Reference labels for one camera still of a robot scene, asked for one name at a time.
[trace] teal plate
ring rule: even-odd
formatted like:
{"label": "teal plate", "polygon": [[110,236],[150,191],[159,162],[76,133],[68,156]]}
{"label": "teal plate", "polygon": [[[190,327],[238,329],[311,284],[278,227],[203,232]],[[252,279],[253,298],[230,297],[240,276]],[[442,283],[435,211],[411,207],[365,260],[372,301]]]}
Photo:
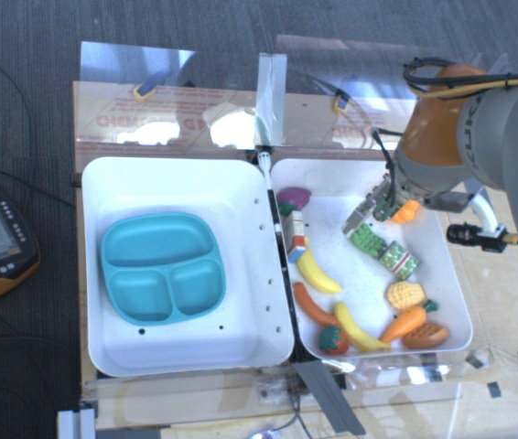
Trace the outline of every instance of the teal plate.
{"label": "teal plate", "polygon": [[224,297],[216,238],[192,214],[117,221],[104,233],[101,260],[113,307],[131,324],[154,326],[205,316]]}

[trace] yellow cable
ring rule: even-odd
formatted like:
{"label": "yellow cable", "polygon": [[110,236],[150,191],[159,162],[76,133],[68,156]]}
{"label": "yellow cable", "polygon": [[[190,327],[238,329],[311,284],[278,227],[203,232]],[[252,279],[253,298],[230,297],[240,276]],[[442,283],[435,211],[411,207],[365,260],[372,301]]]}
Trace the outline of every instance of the yellow cable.
{"label": "yellow cable", "polygon": [[420,98],[450,98],[460,96],[463,94],[470,94],[474,91],[489,90],[491,88],[505,88],[506,86],[518,86],[518,80],[501,80],[491,81],[487,83],[477,83],[465,86],[459,86],[457,88],[426,92],[409,86],[410,91],[419,96]]}

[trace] yellow banana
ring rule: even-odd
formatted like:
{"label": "yellow banana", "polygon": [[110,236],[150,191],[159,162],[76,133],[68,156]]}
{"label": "yellow banana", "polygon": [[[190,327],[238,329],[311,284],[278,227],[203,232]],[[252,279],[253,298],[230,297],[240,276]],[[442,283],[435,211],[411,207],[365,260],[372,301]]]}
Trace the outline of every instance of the yellow banana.
{"label": "yellow banana", "polygon": [[314,255],[308,247],[308,239],[306,239],[306,250],[297,259],[296,264],[308,283],[321,293],[336,294],[342,291],[342,287],[325,274],[314,260]]}
{"label": "yellow banana", "polygon": [[351,311],[342,301],[334,305],[334,316],[338,319],[340,328],[342,328],[349,343],[360,351],[391,349],[391,343],[383,343],[360,328],[352,318]]}

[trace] white plastic tray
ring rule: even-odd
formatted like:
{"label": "white plastic tray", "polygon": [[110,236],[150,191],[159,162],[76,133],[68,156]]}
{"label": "white plastic tray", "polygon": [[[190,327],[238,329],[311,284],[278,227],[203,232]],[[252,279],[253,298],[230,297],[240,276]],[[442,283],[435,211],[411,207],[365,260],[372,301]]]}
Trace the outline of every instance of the white plastic tray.
{"label": "white plastic tray", "polygon": [[[84,169],[82,198],[88,343],[98,370],[124,377],[273,366],[289,357],[294,338],[258,168],[236,160],[104,157]],[[209,224],[224,263],[225,296],[206,316],[140,327],[115,312],[99,247],[116,221],[169,211]]]}
{"label": "white plastic tray", "polygon": [[[284,187],[304,187],[312,192],[310,201],[302,209],[309,247],[318,265],[343,290],[326,295],[313,289],[297,266],[290,263],[292,283],[304,282],[314,301],[329,312],[337,301],[344,301],[359,326],[375,337],[393,320],[395,311],[384,294],[389,284],[399,279],[373,257],[357,249],[341,229],[366,194],[381,183],[384,172],[384,162],[352,160],[284,159],[272,169],[275,193]],[[428,313],[427,320],[450,331],[450,337],[430,351],[466,347],[472,338],[472,325],[436,212],[420,209],[414,220],[404,224],[381,223],[373,218],[367,222],[387,243],[395,240],[420,259],[406,281],[422,284],[426,296],[438,304],[438,310]],[[343,355],[329,355],[318,348],[320,327],[299,307],[297,320],[302,343],[318,358],[348,360],[421,351],[406,348],[396,340],[391,351],[363,353],[350,348]]]}

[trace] dark gray carpet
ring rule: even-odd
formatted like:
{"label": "dark gray carpet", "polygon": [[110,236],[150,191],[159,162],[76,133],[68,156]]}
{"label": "dark gray carpet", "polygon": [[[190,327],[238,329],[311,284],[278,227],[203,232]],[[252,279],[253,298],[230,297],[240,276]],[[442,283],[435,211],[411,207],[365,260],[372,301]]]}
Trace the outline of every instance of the dark gray carpet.
{"label": "dark gray carpet", "polygon": [[81,394],[70,185],[81,42],[255,55],[278,35],[507,54],[518,71],[518,0],[0,0],[0,67],[30,110],[0,72],[0,170],[57,197],[0,175],[43,255],[0,298],[0,438],[56,437],[56,411]]}

